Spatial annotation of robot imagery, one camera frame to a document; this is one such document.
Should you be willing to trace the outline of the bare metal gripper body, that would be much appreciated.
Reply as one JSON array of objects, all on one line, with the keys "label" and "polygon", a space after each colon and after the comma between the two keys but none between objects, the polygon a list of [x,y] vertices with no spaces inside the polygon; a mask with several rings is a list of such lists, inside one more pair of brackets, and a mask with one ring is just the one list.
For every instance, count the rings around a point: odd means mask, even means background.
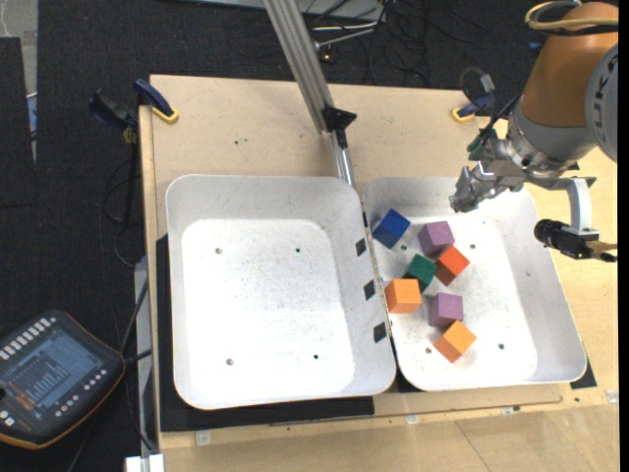
[{"label": "bare metal gripper body", "polygon": [[527,143],[488,139],[472,151],[472,175],[485,189],[519,191],[524,183],[551,189],[565,172],[565,163],[549,158]]}]

